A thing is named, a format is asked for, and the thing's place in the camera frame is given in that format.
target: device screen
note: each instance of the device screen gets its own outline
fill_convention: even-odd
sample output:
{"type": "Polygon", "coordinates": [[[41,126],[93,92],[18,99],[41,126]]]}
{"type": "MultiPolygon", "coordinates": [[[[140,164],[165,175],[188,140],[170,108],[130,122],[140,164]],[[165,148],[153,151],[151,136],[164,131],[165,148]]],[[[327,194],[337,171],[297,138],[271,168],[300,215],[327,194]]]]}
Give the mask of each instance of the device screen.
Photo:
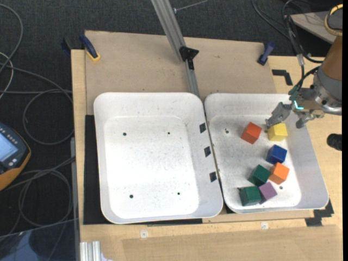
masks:
{"type": "Polygon", "coordinates": [[[18,149],[2,134],[0,134],[0,160],[7,159],[10,155],[17,151],[18,149]]]}

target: dark gray carpet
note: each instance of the dark gray carpet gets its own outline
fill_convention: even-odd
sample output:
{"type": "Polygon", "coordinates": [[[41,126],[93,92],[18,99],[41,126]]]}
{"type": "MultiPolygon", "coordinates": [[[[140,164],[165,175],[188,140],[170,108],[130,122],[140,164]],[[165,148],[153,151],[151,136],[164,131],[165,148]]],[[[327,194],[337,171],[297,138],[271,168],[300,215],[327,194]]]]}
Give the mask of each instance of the dark gray carpet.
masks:
{"type": "MultiPolygon", "coordinates": [[[[170,0],[180,8],[203,0],[170,0]]],[[[286,33],[282,23],[279,0],[256,0],[277,28],[286,33]]],[[[339,4],[342,0],[307,0],[317,4],[339,4]]],[[[60,43],[69,37],[75,48],[85,29],[116,32],[163,34],[150,0],[0,0],[12,7],[24,24],[24,37],[13,57],[15,66],[38,73],[65,89],[71,88],[70,60],[60,43]]],[[[304,12],[316,8],[299,3],[304,12]]],[[[289,9],[288,14],[297,11],[289,9]]],[[[274,55],[294,55],[290,42],[270,27],[253,9],[251,0],[208,0],[207,3],[181,10],[177,14],[184,36],[199,38],[254,41],[267,44],[273,41],[274,55]]],[[[10,54],[18,40],[18,21],[9,11],[0,8],[0,52],[10,54]]],[[[315,56],[324,56],[329,48],[320,39],[300,31],[305,49],[315,56]]],[[[9,79],[9,71],[0,74],[0,90],[9,79]]],[[[10,90],[46,90],[52,86],[24,73],[15,73],[10,90]]],[[[33,156],[27,171],[54,167],[70,157],[69,141],[58,146],[42,146],[25,133],[23,111],[33,96],[4,95],[0,100],[0,120],[16,129],[28,141],[33,156]]],[[[63,95],[47,95],[34,102],[28,110],[27,125],[32,135],[42,141],[57,141],[73,127],[72,108],[63,95]]],[[[70,166],[60,171],[71,180],[70,166]]],[[[0,192],[0,235],[8,233],[18,216],[18,196],[21,187],[0,192]]],[[[66,212],[67,191],[63,182],[54,176],[35,181],[23,206],[25,214],[40,224],[58,221],[66,212]]],[[[35,226],[20,218],[15,232],[35,226]]]]}

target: dark green cube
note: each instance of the dark green cube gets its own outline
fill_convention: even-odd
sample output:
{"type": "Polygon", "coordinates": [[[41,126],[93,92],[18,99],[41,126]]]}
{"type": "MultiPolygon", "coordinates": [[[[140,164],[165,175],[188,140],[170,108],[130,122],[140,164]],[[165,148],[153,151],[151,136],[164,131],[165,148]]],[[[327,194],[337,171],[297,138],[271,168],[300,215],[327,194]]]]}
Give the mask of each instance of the dark green cube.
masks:
{"type": "Polygon", "coordinates": [[[259,187],[267,182],[270,175],[271,171],[267,170],[261,165],[258,165],[250,174],[248,181],[259,187]]]}
{"type": "Polygon", "coordinates": [[[262,200],[259,187],[256,186],[239,189],[239,196],[243,206],[256,205],[262,200]]]}

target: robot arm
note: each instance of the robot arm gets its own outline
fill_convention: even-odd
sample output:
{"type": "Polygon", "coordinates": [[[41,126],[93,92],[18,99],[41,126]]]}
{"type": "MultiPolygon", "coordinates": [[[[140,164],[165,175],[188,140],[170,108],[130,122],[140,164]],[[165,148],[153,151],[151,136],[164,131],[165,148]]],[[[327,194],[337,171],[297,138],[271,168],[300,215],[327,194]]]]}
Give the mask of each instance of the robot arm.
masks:
{"type": "MultiPolygon", "coordinates": [[[[322,64],[302,76],[290,90],[291,104],[280,102],[272,112],[272,116],[266,119],[268,128],[284,121],[292,111],[299,117],[297,128],[302,128],[308,121],[322,118],[325,114],[342,115],[342,50],[343,37],[340,33],[337,34],[322,64]],[[310,74],[314,75],[313,84],[310,88],[302,88],[303,80],[310,74]]],[[[327,143],[333,148],[342,150],[341,135],[330,135],[327,143]]]]}

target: orange cube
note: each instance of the orange cube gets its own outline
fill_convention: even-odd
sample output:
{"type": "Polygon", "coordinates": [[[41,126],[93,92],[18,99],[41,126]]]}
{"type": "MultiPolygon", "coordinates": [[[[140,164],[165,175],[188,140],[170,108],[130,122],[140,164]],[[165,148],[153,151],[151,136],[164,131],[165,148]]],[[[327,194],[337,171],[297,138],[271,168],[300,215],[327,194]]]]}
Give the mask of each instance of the orange cube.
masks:
{"type": "Polygon", "coordinates": [[[243,131],[241,138],[250,144],[254,144],[259,138],[262,128],[250,122],[243,131]]]}
{"type": "Polygon", "coordinates": [[[282,165],[281,163],[276,163],[271,167],[271,175],[268,179],[280,185],[287,179],[289,170],[290,169],[287,168],[285,165],[282,165]]]}

